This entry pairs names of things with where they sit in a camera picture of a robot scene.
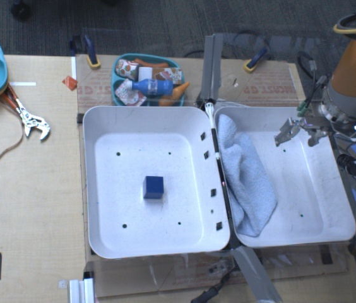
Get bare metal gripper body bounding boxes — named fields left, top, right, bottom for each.
left=300, top=101, right=355, bottom=133

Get white plastic tray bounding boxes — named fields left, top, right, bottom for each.
left=82, top=105, right=232, bottom=260
left=213, top=105, right=356, bottom=249

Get brown cardboard board red print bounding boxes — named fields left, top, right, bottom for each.
left=76, top=54, right=350, bottom=298

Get light blue towel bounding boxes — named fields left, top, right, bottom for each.
left=217, top=113, right=278, bottom=238

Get orange carrot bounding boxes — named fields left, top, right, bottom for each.
left=158, top=81, right=191, bottom=107

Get brown and white printed carton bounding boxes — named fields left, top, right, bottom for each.
left=151, top=68, right=184, bottom=85

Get blue bottle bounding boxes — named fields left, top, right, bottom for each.
left=131, top=78, right=175, bottom=97

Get blue cube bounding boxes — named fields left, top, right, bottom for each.
left=143, top=175, right=165, bottom=200

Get orange sausage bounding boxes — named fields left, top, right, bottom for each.
left=132, top=57, right=170, bottom=69

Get white cube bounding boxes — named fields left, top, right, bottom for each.
left=138, top=66, right=154, bottom=83

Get white and red printed packet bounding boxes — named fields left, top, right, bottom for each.
left=114, top=78, right=148, bottom=107

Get red and white printed can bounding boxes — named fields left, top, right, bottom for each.
left=115, top=58, right=139, bottom=82

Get teal divided plate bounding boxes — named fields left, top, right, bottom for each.
left=110, top=52, right=187, bottom=107

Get small red packet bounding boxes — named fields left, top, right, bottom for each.
left=61, top=75, right=79, bottom=92

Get black chair base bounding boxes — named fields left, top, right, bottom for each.
left=9, top=0, right=119, bottom=21

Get black cylinder on white bracket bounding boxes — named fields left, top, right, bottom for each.
left=337, top=115, right=356, bottom=183

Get black block with thin wires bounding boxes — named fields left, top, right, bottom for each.
left=196, top=97, right=217, bottom=110

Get orange-handled metal pliers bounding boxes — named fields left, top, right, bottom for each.
left=0, top=85, right=52, bottom=142

